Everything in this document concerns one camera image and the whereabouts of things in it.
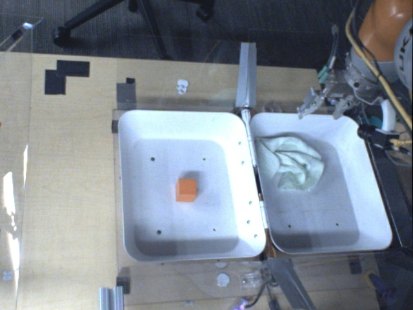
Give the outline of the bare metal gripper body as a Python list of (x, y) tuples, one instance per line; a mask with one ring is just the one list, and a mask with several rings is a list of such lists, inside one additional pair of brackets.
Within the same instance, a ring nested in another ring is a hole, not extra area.
[(344, 99), (376, 105), (383, 99), (381, 86), (363, 74), (333, 70), (325, 83), (323, 95), (328, 99)]

